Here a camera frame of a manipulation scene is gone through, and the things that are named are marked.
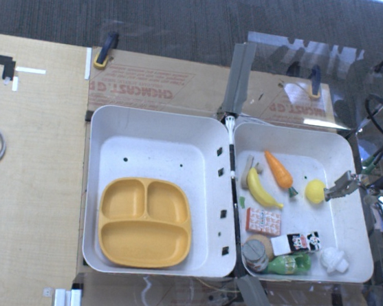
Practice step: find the white plastic tray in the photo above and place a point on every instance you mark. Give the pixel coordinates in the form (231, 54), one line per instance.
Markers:
(166, 128)
(307, 222)

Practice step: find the yellow banana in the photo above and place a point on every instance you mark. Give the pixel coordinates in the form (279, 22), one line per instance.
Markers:
(259, 192)

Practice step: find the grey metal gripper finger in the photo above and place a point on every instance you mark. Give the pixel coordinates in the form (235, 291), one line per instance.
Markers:
(340, 192)
(344, 179)

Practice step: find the yellow divided plate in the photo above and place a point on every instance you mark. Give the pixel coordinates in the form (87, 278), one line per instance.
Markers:
(142, 240)

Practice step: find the white crumpled lump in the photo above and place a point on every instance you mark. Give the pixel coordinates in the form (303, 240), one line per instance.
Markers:
(334, 260)

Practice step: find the black and white carton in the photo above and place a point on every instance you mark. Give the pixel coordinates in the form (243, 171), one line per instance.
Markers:
(294, 243)

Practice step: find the orange carrot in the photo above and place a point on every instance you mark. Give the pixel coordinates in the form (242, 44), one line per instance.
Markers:
(279, 171)

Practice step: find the brown cardboard board red print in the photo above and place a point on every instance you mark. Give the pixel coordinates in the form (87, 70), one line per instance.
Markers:
(185, 92)

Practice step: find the dark metal gripper body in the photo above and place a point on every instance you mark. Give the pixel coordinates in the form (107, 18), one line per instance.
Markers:
(381, 183)

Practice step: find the orange and white carton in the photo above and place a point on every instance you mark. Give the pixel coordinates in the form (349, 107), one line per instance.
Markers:
(262, 222)

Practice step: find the tan round biscuit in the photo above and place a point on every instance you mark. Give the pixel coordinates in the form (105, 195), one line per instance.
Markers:
(265, 242)

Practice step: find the yellow lemon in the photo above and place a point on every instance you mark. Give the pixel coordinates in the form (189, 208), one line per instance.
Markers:
(315, 191)

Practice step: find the green plastic bottle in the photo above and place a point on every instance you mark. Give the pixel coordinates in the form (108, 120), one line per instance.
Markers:
(288, 264)

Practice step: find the small silver can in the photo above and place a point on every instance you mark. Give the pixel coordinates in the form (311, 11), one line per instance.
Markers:
(254, 255)

